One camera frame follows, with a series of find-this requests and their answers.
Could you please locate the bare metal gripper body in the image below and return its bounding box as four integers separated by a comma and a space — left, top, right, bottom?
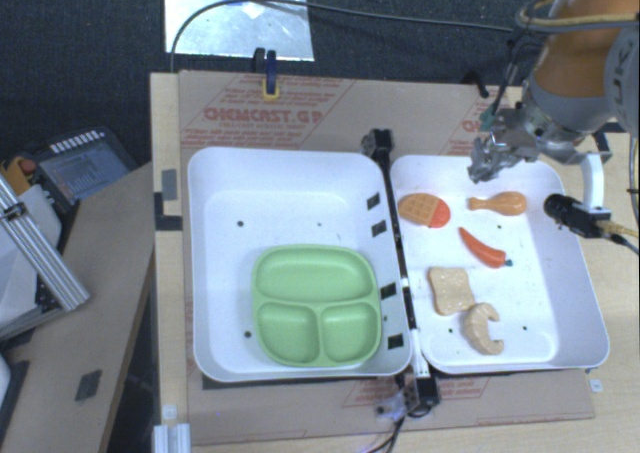
488, 101, 589, 164

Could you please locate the tan chicken drumstick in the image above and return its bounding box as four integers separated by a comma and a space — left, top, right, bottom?
467, 191, 528, 217

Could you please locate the orange waffle with red slice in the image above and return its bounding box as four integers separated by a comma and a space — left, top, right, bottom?
397, 192, 452, 230

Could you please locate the orange carrot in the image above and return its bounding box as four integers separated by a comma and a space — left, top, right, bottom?
458, 226, 514, 270

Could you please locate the thin black and white rod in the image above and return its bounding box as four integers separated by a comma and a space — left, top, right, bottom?
375, 150, 430, 378

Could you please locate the tan bread slice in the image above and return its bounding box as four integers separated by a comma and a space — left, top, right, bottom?
427, 266, 476, 317

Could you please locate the white plastic tray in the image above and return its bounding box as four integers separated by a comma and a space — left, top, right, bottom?
186, 146, 414, 384
389, 154, 611, 376

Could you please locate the beige croissant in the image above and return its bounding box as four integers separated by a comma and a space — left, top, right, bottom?
460, 301, 505, 356

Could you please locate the brown cardboard board red print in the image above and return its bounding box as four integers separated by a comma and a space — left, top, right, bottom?
177, 69, 597, 447

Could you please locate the green divided plate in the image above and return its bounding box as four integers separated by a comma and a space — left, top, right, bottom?
250, 244, 384, 368

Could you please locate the black cylinder on white bracket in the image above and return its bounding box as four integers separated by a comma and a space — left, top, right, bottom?
543, 151, 614, 239

